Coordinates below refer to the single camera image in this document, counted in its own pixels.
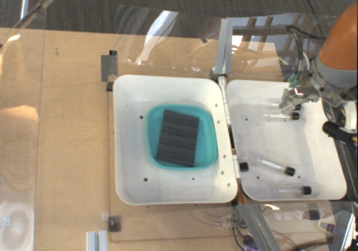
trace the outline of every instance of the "wooden table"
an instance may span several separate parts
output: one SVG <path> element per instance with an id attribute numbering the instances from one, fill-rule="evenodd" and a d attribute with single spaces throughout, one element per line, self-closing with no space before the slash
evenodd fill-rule
<path id="1" fill-rule="evenodd" d="M 27 33 L 41 32 L 29 30 Z M 133 207 L 120 202 L 114 190 L 111 95 L 106 91 L 107 83 L 101 81 L 100 56 L 108 54 L 109 50 L 118 51 L 120 74 L 207 77 L 215 62 L 217 41 L 209 40 L 204 45 L 199 39 L 161 40 L 150 51 L 145 68 L 124 64 L 128 60 L 135 61 L 143 52 L 145 36 L 45 31 L 44 41 L 43 71 L 36 66 L 36 61 L 41 63 L 41 59 L 34 59 L 38 55 L 31 56 L 35 44 L 24 41 L 21 47 L 21 51 L 26 52 L 22 56 L 22 65 L 33 61 L 33 70 L 28 68 L 26 71 L 33 71 L 37 76 L 41 73 L 41 86 L 38 81 L 29 85 L 29 75 L 19 76 L 17 81 L 23 83 L 19 87 L 30 93 L 21 94 L 19 89 L 17 96 L 7 99 L 8 106 L 14 108 L 0 111 L 0 119 L 3 116 L 4 121 L 9 121 L 14 132 L 11 137 L 7 132 L 9 125 L 0 126 L 0 135 L 7 135 L 2 139 L 8 142 L 8 150 L 14 154 L 10 160 L 0 154 L 0 163 L 23 170 L 21 175 L 18 174 L 20 180 L 11 181 L 20 182 L 19 188 L 28 186 L 19 192 L 22 202 L 33 205 L 35 198 L 32 195 L 36 192 L 35 250 L 85 250 L 86 232 L 106 230 L 108 214 L 127 215 L 127 226 L 137 226 L 141 232 L 139 237 L 133 232 L 125 236 L 112 233 L 109 250 L 235 250 L 230 230 L 203 226 L 190 218 L 176 216 L 178 213 L 171 213 L 202 206 Z M 264 73 L 265 79 L 282 80 L 277 55 L 274 51 L 265 53 L 260 61 L 273 64 L 259 65 L 247 73 L 240 70 L 242 65 L 236 62 L 233 69 L 241 73 L 241 78 L 258 79 Z M 252 54 L 241 54 L 242 57 L 250 60 Z M 158 69 L 159 62 L 167 68 L 174 63 L 180 71 Z M 199 72 L 195 71 L 197 67 L 201 68 Z M 36 91 L 41 92 L 39 98 L 31 99 Z M 19 126 L 12 119 L 16 119 L 21 127 L 27 127 L 21 134 L 21 147 L 29 151 L 26 157 L 15 156 L 20 154 L 14 148 L 18 141 L 11 139 L 19 135 Z M 4 169 L 0 171 L 0 176 L 5 177 Z M 165 211 L 175 221 L 163 234 L 165 219 L 161 221 L 160 217 Z M 188 235 L 183 226 L 188 230 L 195 227 L 197 233 Z M 302 232 L 302 238 L 308 233 L 312 237 L 312 232 Z M 161 240 L 161 236 L 171 239 Z"/>

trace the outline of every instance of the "transparent plastic sheet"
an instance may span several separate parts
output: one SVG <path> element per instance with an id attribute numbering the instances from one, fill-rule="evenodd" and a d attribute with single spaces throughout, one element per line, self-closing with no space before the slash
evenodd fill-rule
<path id="1" fill-rule="evenodd" d="M 120 6 L 116 14 L 119 73 L 207 78 L 215 65 L 222 19 Z"/>
<path id="2" fill-rule="evenodd" d="M 0 249 L 33 250 L 45 12 L 0 0 Z"/>
<path id="3" fill-rule="evenodd" d="M 291 32 L 311 59 L 336 20 L 236 8 L 228 8 L 227 15 L 233 24 L 229 79 L 288 80 L 299 58 Z M 221 18 L 120 6 L 115 19 L 117 33 L 132 37 L 118 36 L 112 49 L 118 51 L 119 65 L 135 65 L 131 67 L 135 74 L 153 74 L 153 69 L 158 73 L 160 68 L 161 75 L 207 78 L 215 66 Z"/>
<path id="4" fill-rule="evenodd" d="M 190 238 L 200 241 L 208 230 L 215 230 L 212 236 L 227 239 L 221 243 L 225 250 L 333 251 L 346 250 L 356 236 L 354 214 L 352 202 L 267 203 L 123 215 L 118 222 L 124 241 L 163 239 L 173 233 L 176 238 L 189 233 Z M 163 217 L 166 230 L 156 220 Z M 169 222 L 180 219 L 187 219 L 189 224 L 171 229 Z M 157 231 L 154 238 L 150 229 Z M 183 245 L 168 240 L 166 247 L 182 250 Z"/>
<path id="5" fill-rule="evenodd" d="M 233 77 L 287 81 L 297 68 L 298 42 L 304 57 L 313 59 L 324 43 L 336 17 L 305 13 L 249 11 L 228 8 L 233 23 Z"/>

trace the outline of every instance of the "metal bracket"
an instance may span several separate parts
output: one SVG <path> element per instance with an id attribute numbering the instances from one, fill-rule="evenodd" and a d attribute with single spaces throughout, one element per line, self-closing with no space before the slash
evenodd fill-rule
<path id="1" fill-rule="evenodd" d="M 107 251 L 107 230 L 88 231 L 86 238 L 87 251 Z"/>
<path id="2" fill-rule="evenodd" d="M 109 55 L 101 55 L 101 80 L 108 81 L 109 75 L 118 75 L 117 51 L 110 50 Z"/>
<path id="3" fill-rule="evenodd" d="M 112 92 L 113 91 L 113 82 L 108 82 L 107 83 L 107 92 Z"/>
<path id="4" fill-rule="evenodd" d="M 277 251 L 280 247 L 258 206 L 235 206 L 246 223 L 259 250 Z"/>
<path id="5" fill-rule="evenodd" d="M 109 232 L 120 232 L 122 230 L 121 216 L 110 216 L 108 220 Z"/>
<path id="6" fill-rule="evenodd" d="M 232 36 L 233 25 L 231 20 L 223 19 L 216 50 L 214 74 L 228 75 L 231 73 Z"/>

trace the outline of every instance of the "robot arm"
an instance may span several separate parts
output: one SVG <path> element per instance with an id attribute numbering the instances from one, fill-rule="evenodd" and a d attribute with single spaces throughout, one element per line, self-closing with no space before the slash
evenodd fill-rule
<path id="1" fill-rule="evenodd" d="M 293 89 L 284 90 L 283 112 L 319 97 L 337 107 L 345 101 L 342 95 L 357 86 L 357 9 L 355 3 L 338 18 L 310 70 L 301 73 Z"/>

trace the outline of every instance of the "black cap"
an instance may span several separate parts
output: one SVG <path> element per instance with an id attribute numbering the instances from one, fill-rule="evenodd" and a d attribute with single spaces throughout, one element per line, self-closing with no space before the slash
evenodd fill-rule
<path id="1" fill-rule="evenodd" d="M 292 116 L 292 120 L 298 120 L 298 119 L 300 119 L 300 113 L 298 113 L 298 112 L 293 112 L 293 113 L 291 114 L 291 116 Z"/>
<path id="2" fill-rule="evenodd" d="M 304 195 L 310 195 L 312 193 L 311 186 L 303 186 L 301 187 L 302 194 Z"/>
<path id="3" fill-rule="evenodd" d="M 323 132 L 325 132 L 329 136 L 335 136 L 339 129 L 340 126 L 338 124 L 329 121 L 325 122 L 322 126 Z"/>
<path id="4" fill-rule="evenodd" d="M 291 177 L 293 177 L 295 172 L 296 172 L 296 170 L 292 167 L 286 167 L 286 169 L 285 169 L 285 174 L 287 174 L 288 176 L 291 176 Z"/>
<path id="5" fill-rule="evenodd" d="M 247 162 L 240 163 L 240 171 L 248 172 L 248 163 Z"/>
<path id="6" fill-rule="evenodd" d="M 308 211 L 308 216 L 310 220 L 318 220 L 321 218 L 321 215 L 319 213 L 319 210 L 312 209 Z"/>

